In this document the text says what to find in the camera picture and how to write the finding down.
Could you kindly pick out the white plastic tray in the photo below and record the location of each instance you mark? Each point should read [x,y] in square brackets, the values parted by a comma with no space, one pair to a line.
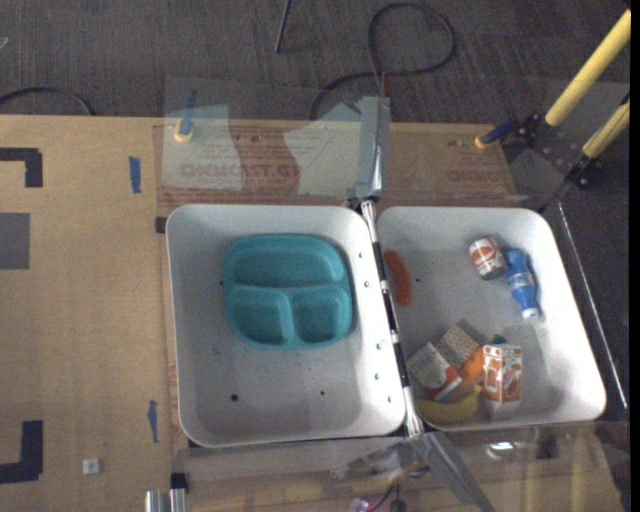
[560,370]
[280,400]

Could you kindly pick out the teal divided plate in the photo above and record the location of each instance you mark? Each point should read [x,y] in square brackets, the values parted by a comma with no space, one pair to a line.
[280,262]

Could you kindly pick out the yellow banana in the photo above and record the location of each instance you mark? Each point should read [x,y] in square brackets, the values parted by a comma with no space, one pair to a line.
[447,411]

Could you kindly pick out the beige dotted carton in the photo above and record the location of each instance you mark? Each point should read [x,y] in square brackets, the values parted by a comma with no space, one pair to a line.
[457,345]

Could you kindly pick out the blue bottle white label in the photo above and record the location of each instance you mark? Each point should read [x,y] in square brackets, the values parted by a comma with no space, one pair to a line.
[521,282]

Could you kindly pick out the small white square block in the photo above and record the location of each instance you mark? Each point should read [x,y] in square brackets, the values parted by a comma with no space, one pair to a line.
[91,466]

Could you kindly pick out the orange-red sausage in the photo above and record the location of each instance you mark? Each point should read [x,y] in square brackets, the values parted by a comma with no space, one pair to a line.
[399,280]

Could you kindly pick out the orange and white can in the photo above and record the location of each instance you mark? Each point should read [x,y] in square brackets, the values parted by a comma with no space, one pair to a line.
[486,257]

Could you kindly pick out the orange and white carton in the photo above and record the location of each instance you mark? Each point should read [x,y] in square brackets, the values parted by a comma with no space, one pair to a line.
[502,372]

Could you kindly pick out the white carton yellow red print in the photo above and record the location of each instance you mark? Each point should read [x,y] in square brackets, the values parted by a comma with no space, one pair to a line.
[431,370]

